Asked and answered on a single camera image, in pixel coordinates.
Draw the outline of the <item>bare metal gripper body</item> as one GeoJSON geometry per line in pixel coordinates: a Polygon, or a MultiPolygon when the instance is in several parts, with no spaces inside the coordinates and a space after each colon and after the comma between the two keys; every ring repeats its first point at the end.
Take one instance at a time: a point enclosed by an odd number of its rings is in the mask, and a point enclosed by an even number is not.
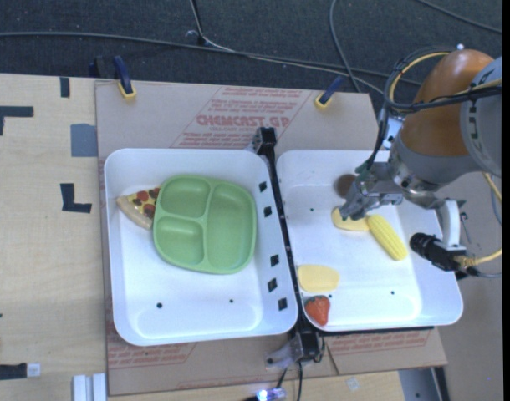
{"type": "Polygon", "coordinates": [[[377,197],[381,206],[399,205],[404,199],[422,208],[444,204],[444,199],[436,194],[439,185],[421,179],[405,164],[395,161],[362,165],[356,185],[362,197],[377,197]]]}

